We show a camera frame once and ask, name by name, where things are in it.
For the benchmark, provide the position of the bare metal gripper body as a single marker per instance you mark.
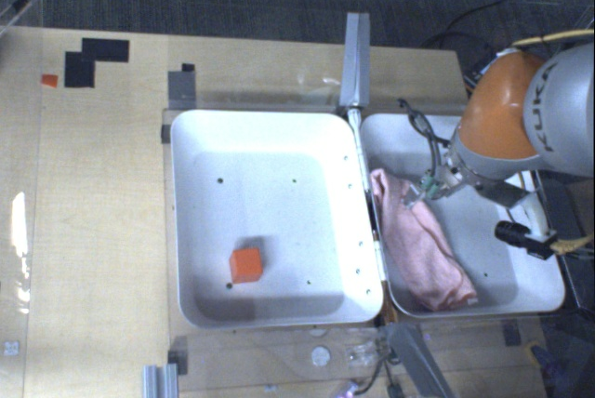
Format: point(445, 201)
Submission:
point(447, 182)

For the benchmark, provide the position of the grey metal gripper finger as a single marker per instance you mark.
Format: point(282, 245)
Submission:
point(409, 201)
point(417, 189)

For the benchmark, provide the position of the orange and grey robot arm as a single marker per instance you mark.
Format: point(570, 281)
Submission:
point(506, 108)

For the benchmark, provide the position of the pink cloth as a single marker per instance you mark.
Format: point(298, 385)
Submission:
point(418, 247)

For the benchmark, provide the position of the white plastic tray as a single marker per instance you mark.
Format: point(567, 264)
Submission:
point(488, 242)
point(279, 219)

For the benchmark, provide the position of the orange cube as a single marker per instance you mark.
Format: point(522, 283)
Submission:
point(246, 265)

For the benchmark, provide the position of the black cylinder on white bracket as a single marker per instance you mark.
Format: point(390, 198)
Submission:
point(520, 235)

